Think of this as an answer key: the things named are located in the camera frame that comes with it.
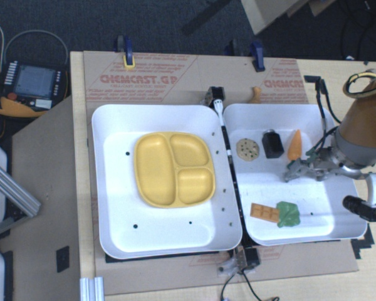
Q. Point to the brown cardboard board red print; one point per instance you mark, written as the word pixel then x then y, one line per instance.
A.
pixel 175 74

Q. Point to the white plastic tray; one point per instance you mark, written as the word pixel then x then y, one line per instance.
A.
pixel 300 190
pixel 119 193

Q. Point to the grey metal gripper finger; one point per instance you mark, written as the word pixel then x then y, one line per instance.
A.
pixel 300 164
pixel 297 173

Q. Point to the beige chocolate chip biscuit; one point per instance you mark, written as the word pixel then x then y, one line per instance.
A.
pixel 247 149

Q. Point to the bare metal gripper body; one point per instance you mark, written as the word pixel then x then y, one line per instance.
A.
pixel 324 165

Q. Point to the tan toy drumstick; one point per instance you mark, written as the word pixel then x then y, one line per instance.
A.
pixel 255 97

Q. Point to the yellow divided plate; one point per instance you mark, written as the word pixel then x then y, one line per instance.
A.
pixel 163 171

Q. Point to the black cylinder on white bracket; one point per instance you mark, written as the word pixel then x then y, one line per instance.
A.
pixel 360 206

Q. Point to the small black bottle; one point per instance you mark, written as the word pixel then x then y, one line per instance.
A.
pixel 273 145

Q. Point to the thin black and white rod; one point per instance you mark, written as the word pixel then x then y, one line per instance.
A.
pixel 229 150

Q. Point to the orange waffle biscuit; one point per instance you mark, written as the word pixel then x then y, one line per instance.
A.
pixel 264 212

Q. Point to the orange carrot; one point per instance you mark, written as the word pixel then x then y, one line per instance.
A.
pixel 294 147

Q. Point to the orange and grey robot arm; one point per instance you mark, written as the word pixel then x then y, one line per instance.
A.
pixel 362 121

